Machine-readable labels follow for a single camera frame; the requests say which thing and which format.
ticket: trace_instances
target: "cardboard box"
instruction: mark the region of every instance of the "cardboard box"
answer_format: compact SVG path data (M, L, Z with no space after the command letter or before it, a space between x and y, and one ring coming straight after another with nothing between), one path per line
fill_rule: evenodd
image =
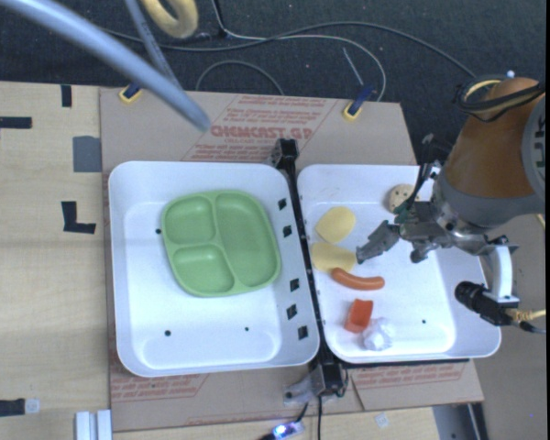
M277 138L295 138L297 168L329 164L415 164L398 104L365 103L355 121L342 110L348 100L191 93L212 119L202 133L150 93L123 104L117 89L101 89L104 235L108 292L110 391L116 432L194 424L291 418L285 387L307 366L142 379L116 354L107 179L129 160L264 162ZM351 369L342 398L326 413L353 413L483 399L472 361ZM315 414L314 406L308 415Z

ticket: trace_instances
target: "white tray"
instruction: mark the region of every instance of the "white tray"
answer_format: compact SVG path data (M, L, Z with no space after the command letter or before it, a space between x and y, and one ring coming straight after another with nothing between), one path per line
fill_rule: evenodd
M313 165L299 175L303 218L310 244L322 239L314 231L319 218L331 207L344 205L357 216L353 232L338 246L356 250L383 221L394 215L386 205L388 192L401 183L414 184L414 166ZM428 200L432 181L421 190ZM493 354L501 342L501 330L459 303L454 289L461 281L484 282L479 258L457 248L440 249L428 259L412 264L412 245L400 241L381 256L356 265L360 276L380 275L385 287L355 291L314 270L318 302L324 320L324 338L330 349L350 363L384 363L455 358L480 358ZM367 350L361 335L343 328L355 298L373 300L373 318L387 317L396 328L393 346Z
M171 200L222 189L252 194L265 207L281 272L257 291L195 297L173 277L156 230ZM261 164L130 161L111 173L109 197L116 345L127 369L158 377L301 365L314 357L320 346L314 307L279 171Z

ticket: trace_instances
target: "crumpled white object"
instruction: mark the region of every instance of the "crumpled white object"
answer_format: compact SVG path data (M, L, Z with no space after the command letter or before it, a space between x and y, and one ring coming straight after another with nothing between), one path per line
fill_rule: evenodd
M367 350L385 350L393 345L395 326L387 318L371 319L362 335Z

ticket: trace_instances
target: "green plate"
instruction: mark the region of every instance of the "green plate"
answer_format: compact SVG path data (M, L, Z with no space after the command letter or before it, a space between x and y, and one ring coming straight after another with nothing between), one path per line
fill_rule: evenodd
M277 240L263 206L240 191L211 191L168 203L161 217L177 282L200 297L263 288L281 271Z

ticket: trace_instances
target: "brown cylinder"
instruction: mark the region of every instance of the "brown cylinder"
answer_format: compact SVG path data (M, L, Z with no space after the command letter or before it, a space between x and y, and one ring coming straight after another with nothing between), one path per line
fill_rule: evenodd
M535 86L529 78L510 78L497 83L484 100L497 99ZM512 198L534 193L522 162L525 125L540 98L516 106L492 122L470 116L445 164L445 177L458 191L477 197ZM478 115L489 119L500 111Z

